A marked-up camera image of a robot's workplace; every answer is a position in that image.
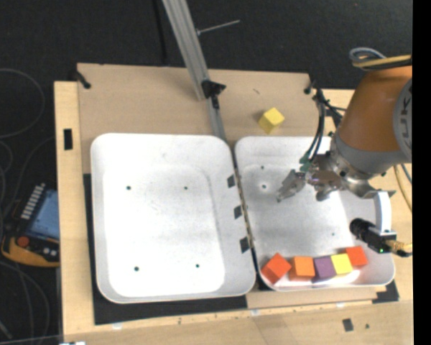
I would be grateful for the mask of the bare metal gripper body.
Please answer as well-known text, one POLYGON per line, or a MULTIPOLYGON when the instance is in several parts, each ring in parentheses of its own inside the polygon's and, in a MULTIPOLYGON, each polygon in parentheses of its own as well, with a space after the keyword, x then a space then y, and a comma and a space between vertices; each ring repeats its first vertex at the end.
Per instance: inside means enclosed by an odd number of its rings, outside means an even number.
POLYGON ((317 155, 306 175, 307 182, 314 188, 318 185, 332 185, 357 197, 374 197, 377 193, 377 189, 369 182, 373 175, 355 169, 340 155, 317 155))

